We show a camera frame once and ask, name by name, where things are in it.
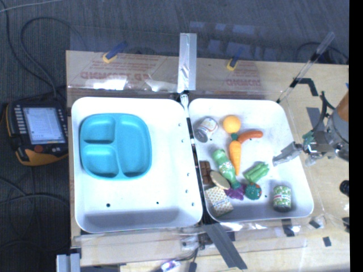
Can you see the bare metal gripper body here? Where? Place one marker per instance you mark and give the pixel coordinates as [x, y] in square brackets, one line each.
[321, 144]

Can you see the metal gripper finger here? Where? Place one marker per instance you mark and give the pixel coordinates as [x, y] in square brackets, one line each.
[287, 153]

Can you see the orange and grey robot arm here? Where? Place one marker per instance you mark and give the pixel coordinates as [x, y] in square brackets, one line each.
[341, 120]

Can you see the white plastic tray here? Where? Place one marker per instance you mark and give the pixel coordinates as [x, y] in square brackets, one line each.
[167, 157]
[283, 123]

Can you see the green asparagus bundle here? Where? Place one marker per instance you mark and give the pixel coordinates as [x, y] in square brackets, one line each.
[256, 172]

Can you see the orange sausage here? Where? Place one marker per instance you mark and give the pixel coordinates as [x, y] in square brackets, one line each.
[251, 135]

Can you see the green can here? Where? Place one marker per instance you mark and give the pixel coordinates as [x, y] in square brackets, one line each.
[282, 197]

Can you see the orange carrot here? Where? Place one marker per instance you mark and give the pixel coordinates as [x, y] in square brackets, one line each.
[235, 154]

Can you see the yellow orange fruit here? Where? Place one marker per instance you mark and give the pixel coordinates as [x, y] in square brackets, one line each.
[231, 124]

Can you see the green bottle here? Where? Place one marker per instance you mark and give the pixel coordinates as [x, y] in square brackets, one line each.
[225, 166]

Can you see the purple grapes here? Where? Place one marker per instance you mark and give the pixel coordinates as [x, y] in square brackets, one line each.
[236, 193]

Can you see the tan round biscuit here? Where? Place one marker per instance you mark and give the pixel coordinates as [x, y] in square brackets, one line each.
[219, 179]

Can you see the yellow patterned carton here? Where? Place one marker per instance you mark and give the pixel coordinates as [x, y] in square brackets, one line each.
[219, 201]

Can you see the white can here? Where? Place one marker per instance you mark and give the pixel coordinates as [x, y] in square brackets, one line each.
[206, 128]

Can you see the brown chocolate bar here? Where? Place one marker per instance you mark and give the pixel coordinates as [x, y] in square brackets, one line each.
[204, 169]

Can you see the brown cardboard board red print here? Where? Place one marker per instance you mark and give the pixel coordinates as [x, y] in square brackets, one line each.
[331, 254]

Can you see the blue divided plate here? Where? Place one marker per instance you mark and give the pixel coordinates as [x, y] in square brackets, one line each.
[130, 143]

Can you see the black cylinder on white bracket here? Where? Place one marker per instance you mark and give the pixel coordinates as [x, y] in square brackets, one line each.
[345, 187]

